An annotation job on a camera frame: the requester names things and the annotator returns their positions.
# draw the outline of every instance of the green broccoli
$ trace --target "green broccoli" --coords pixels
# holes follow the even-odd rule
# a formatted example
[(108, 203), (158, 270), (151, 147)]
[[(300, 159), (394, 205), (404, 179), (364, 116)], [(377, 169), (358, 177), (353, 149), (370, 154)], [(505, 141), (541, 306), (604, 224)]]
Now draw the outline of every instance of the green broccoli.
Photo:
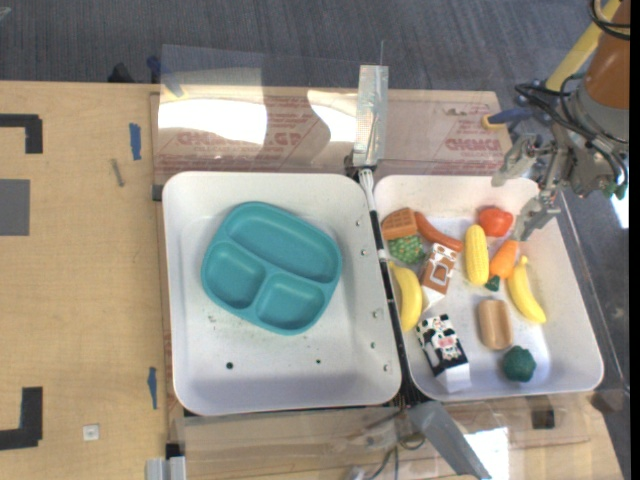
[(484, 287), (492, 292), (497, 292), (500, 289), (500, 276), (493, 276)]
[(391, 256), (397, 260), (409, 265), (422, 261), (426, 255), (422, 249), (422, 242), (418, 235), (389, 240), (389, 252), (391, 253)]
[(516, 345), (504, 355), (502, 371), (507, 379), (516, 382), (529, 382), (536, 369), (536, 361), (531, 352), (520, 345)]

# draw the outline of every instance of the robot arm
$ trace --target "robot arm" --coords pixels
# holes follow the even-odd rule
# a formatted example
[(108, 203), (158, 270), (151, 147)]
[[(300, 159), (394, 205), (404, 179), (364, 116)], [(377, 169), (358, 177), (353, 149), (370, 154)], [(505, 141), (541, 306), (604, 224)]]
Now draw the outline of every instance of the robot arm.
[[(527, 240), (559, 213), (555, 199), (560, 190), (570, 188), (580, 197), (600, 190), (619, 199), (626, 193), (631, 0), (610, 0), (609, 7), (617, 6), (610, 21), (600, 3), (589, 0), (592, 26), (602, 33), (586, 73), (564, 77), (558, 89), (554, 87), (557, 74), (546, 83), (516, 87), (521, 105), (535, 108), (552, 122), (553, 139), (543, 144), (535, 135), (517, 138), (493, 176), (493, 185), (501, 186), (534, 165), (544, 165), (537, 179), (540, 193), (522, 209), (514, 239)], [(571, 92), (567, 90), (570, 83), (578, 84)]]

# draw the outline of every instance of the toy banana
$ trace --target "toy banana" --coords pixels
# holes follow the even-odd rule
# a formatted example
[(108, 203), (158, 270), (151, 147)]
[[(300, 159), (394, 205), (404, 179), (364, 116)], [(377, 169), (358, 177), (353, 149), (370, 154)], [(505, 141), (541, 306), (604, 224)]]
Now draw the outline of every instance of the toy banana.
[(399, 267), (392, 261), (389, 268), (400, 289), (400, 326), (406, 332), (418, 324), (422, 313), (422, 288), (418, 276), (411, 269)]
[(507, 286), (513, 303), (518, 310), (529, 320), (543, 324), (547, 321), (544, 310), (538, 304), (531, 293), (529, 287), (529, 278), (527, 277), (527, 263), (529, 260), (526, 256), (520, 256), (520, 261), (513, 268), (513, 272), (507, 278)]

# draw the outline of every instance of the plywood surface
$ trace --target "plywood surface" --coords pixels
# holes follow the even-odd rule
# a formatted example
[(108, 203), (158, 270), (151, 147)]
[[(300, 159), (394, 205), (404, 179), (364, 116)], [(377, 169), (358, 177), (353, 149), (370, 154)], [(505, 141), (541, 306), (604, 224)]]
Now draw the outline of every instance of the plywood surface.
[[(0, 178), (31, 186), (29, 236), (0, 236), (0, 429), (19, 423), (23, 387), (43, 388), (43, 439), (0, 451), (3, 478), (142, 479), (164, 455), (152, 89), (0, 82), (0, 112), (38, 114), (44, 135), (27, 155), (23, 130), (0, 128)], [(83, 439), (88, 424), (98, 440)]]

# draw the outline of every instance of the blue tape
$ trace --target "blue tape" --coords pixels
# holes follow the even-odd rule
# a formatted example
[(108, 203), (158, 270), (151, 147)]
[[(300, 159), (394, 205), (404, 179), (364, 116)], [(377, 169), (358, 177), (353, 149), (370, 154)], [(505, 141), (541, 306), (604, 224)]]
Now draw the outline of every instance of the blue tape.
[(140, 150), (142, 149), (140, 126), (135, 123), (129, 123), (129, 141), (131, 143), (131, 153), (133, 153), (133, 159), (142, 159), (142, 156), (140, 155)]
[(533, 116), (533, 112), (529, 109), (512, 108), (493, 114), (492, 116), (489, 116), (487, 120), (489, 121), (489, 124), (506, 124), (513, 121), (529, 119), (531, 116)]

